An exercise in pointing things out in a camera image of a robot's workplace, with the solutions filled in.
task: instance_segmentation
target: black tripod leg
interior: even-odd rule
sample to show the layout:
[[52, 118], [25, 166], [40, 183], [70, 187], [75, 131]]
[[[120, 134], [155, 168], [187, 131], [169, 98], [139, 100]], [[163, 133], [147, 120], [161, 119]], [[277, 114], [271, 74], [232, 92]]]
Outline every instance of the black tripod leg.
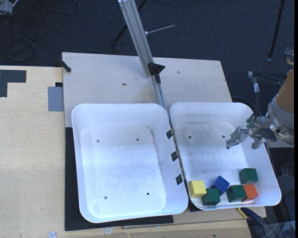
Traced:
[[[138, 7], [138, 11], [140, 11], [142, 9], [142, 7], [144, 7], [145, 3], [148, 0], [143, 0], [142, 3], [139, 5]], [[119, 41], [120, 37], [122, 37], [122, 35], [124, 34], [124, 32], [127, 30], [127, 25], [124, 26], [124, 28], [120, 31], [120, 33], [117, 35], [116, 39], [111, 43], [111, 46], [115, 49], [118, 49], [117, 42]]]
[[280, 25], [280, 20], [282, 18], [283, 9], [285, 7], [284, 5], [285, 5], [285, 0], [281, 0], [280, 5], [279, 5], [279, 14], [278, 14], [277, 23], [276, 23], [274, 39], [273, 39], [272, 47], [270, 48], [270, 52], [268, 53], [268, 61], [271, 61], [271, 58], [273, 56], [275, 43], [276, 43], [278, 30], [279, 30], [279, 25]]

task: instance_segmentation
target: orange block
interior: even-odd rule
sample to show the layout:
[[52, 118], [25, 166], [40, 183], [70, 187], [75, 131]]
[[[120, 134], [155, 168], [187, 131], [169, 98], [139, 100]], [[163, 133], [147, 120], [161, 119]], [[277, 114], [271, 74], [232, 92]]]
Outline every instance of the orange block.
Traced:
[[257, 189], [255, 187], [255, 184], [253, 184], [253, 183], [244, 184], [243, 187], [244, 187], [245, 192], [246, 192], [246, 197], [242, 200], [242, 202], [252, 201], [256, 197], [258, 197], [258, 192], [257, 192]]

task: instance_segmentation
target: dark background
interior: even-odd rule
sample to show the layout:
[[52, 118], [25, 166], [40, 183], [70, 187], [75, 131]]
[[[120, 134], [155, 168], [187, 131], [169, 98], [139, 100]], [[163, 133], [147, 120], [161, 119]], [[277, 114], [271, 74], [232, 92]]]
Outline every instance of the dark background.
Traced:
[[[148, 35], [153, 57], [219, 60], [233, 101], [253, 108], [249, 70], [269, 80], [258, 81], [265, 115], [280, 88], [276, 82], [293, 67], [285, 50], [294, 46], [295, 0], [285, 0], [284, 7], [281, 1], [148, 0], [140, 17], [148, 32], [175, 25]], [[111, 46], [124, 26], [117, 0], [20, 0], [12, 14], [0, 15], [0, 65], [54, 66], [62, 52], [137, 56], [128, 30], [118, 49]], [[293, 161], [291, 154], [277, 159]], [[278, 221], [289, 220], [282, 213]]]

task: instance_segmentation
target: yellow cube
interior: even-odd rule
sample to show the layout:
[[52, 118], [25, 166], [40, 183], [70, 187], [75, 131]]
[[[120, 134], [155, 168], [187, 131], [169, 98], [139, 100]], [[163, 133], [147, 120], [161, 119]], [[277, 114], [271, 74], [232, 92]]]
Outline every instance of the yellow cube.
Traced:
[[203, 197], [207, 193], [203, 180], [190, 181], [189, 190], [192, 198]]

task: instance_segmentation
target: black mat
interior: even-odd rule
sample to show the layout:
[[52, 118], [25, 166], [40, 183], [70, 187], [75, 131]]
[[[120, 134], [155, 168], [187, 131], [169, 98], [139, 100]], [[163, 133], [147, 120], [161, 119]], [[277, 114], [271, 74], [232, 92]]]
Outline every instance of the black mat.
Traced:
[[106, 223], [91, 223], [84, 219], [79, 211], [78, 189], [75, 163], [75, 148], [73, 129], [65, 128], [66, 137], [66, 159], [65, 159], [65, 230], [83, 230], [93, 228], [131, 226], [131, 225], [152, 225], [173, 223], [173, 216], [158, 216], [149, 218], [139, 218], [124, 221], [114, 221]]

